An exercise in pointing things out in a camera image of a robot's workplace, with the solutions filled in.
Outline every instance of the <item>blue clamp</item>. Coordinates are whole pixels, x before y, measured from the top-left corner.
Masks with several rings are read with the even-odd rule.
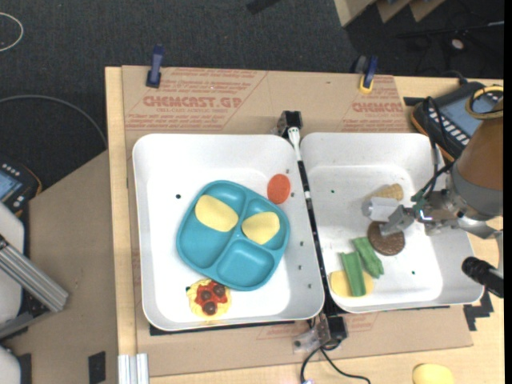
[[[151,88],[160,87],[160,77],[162,76],[160,67],[162,66],[163,53],[164,49],[162,45],[157,44],[153,48],[153,55],[151,56],[151,70],[147,73],[146,86],[150,86]]]
[[[359,89],[364,94],[369,94],[374,88],[374,76],[377,71],[377,57],[372,55],[368,60],[366,71],[361,77]]]

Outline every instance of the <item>white tray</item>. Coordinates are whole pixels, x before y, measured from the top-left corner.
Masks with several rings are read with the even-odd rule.
[[[405,206],[430,179],[430,143],[421,134],[310,134],[301,144],[326,273],[342,269],[340,252],[351,252],[350,240],[366,236],[370,220],[362,214],[364,197],[399,183]],[[438,187],[444,186],[444,176]],[[405,230],[400,254],[383,256],[385,274],[374,279],[372,294],[342,298],[338,306],[351,313],[471,303],[483,287],[461,270],[474,252],[466,232],[447,229],[426,236],[423,225]]]
[[[142,305],[161,330],[281,322],[315,316],[324,291],[292,146],[275,135],[149,134],[135,144],[134,177],[142,269]],[[189,308],[186,288],[203,278],[178,256],[176,235],[186,209],[210,182],[229,180],[266,196],[275,174],[288,174],[293,197],[279,207],[290,240],[263,287],[232,290],[232,306],[215,322]]]

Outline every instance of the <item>brown toy cookie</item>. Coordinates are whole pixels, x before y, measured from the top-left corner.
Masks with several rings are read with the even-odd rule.
[[[406,245],[406,238],[403,232],[382,236],[379,228],[382,224],[384,222],[372,222],[368,226],[367,235],[372,247],[385,256],[393,256],[400,253]]]

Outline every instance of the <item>black electronic device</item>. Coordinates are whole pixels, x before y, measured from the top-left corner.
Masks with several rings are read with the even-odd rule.
[[[501,86],[466,82],[453,92],[418,103],[411,121],[419,132],[428,135],[439,146],[445,158],[453,161],[482,123],[466,110],[468,100],[474,113],[485,114],[496,106],[502,92]]]
[[[0,202],[15,214],[42,190],[31,170],[0,154]]]

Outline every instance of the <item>wooden table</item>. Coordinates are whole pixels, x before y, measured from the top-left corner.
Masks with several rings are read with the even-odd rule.
[[[110,184],[114,242],[114,266],[118,321],[118,353],[135,355],[137,335],[134,321],[133,275],[130,252],[130,218],[126,188],[126,144],[122,96],[122,69],[106,68],[106,106],[110,150]],[[402,98],[436,96],[457,86],[455,78],[406,78],[396,77],[395,83]],[[502,219],[492,223],[502,227]],[[491,264],[498,263],[495,242],[470,237],[477,257]],[[482,384],[505,381],[505,339],[503,300],[491,297],[494,312],[489,318],[477,320],[478,331],[472,333],[472,347],[454,350],[436,350],[408,354],[384,355],[336,361],[338,366],[351,374],[361,374],[375,383],[412,382],[412,370],[420,363],[438,363],[448,366],[457,383]],[[151,382],[163,383],[298,383],[299,364],[267,366],[212,373],[173,375],[152,378]],[[355,382],[341,378],[327,362],[312,362],[306,377],[315,383]]]

